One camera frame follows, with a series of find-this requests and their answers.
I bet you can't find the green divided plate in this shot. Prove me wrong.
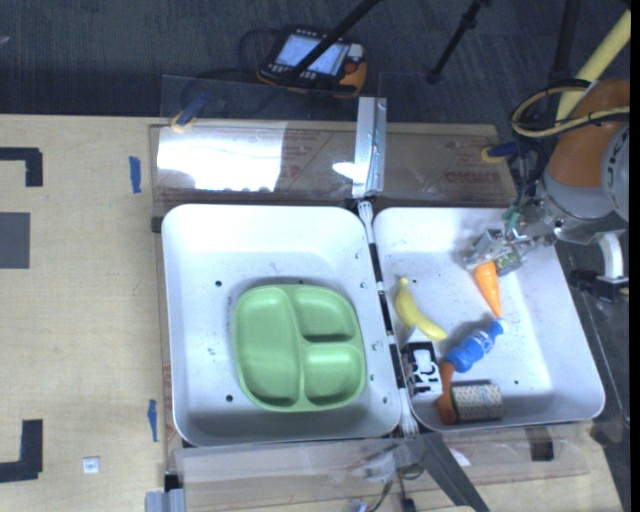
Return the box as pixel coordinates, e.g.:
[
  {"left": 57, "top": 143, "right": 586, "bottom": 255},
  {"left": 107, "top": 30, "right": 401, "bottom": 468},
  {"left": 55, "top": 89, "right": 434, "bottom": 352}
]
[{"left": 232, "top": 284, "right": 368, "bottom": 414}]

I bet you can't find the yellow banana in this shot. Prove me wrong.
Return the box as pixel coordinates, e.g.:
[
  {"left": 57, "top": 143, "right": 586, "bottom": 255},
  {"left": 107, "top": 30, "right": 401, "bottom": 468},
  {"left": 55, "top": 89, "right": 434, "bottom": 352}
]
[{"left": 394, "top": 276, "right": 448, "bottom": 343}]

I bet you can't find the orange sausage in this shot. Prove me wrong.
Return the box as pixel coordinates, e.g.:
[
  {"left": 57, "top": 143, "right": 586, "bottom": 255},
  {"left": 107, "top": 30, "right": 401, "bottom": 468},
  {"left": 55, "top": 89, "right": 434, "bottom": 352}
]
[{"left": 434, "top": 361, "right": 459, "bottom": 427}]

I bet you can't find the blue bottle with white cap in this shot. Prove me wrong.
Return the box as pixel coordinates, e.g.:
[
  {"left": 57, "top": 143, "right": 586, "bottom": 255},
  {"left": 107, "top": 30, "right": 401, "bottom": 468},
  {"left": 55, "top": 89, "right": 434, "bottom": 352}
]
[{"left": 444, "top": 319, "right": 511, "bottom": 374}]

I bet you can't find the white plastic tray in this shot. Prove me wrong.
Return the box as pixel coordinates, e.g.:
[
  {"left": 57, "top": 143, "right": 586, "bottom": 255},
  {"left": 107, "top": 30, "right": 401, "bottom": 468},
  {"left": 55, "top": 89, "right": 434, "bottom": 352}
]
[
  {"left": 160, "top": 203, "right": 404, "bottom": 448},
  {"left": 372, "top": 206, "right": 607, "bottom": 434}
]

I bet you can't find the orange carrot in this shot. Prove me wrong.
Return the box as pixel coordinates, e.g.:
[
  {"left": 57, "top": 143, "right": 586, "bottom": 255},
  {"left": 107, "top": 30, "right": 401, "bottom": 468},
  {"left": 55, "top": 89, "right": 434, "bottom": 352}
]
[{"left": 472, "top": 259, "right": 504, "bottom": 319}]

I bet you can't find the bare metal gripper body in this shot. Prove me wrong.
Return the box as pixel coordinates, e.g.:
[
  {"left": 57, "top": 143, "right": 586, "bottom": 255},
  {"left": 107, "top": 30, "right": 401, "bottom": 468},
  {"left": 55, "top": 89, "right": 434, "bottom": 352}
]
[{"left": 506, "top": 209, "right": 627, "bottom": 252}]

